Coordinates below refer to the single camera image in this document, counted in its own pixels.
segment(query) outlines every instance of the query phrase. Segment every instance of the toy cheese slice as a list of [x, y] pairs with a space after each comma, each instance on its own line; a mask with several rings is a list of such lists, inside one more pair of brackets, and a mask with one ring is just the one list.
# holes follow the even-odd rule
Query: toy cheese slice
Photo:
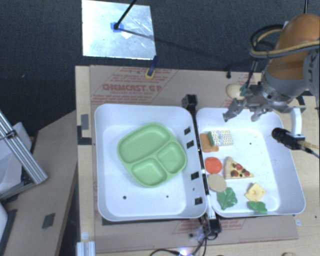
[[243, 168], [243, 166], [228, 156], [224, 163], [224, 178], [225, 179], [243, 179], [251, 178], [254, 175]]

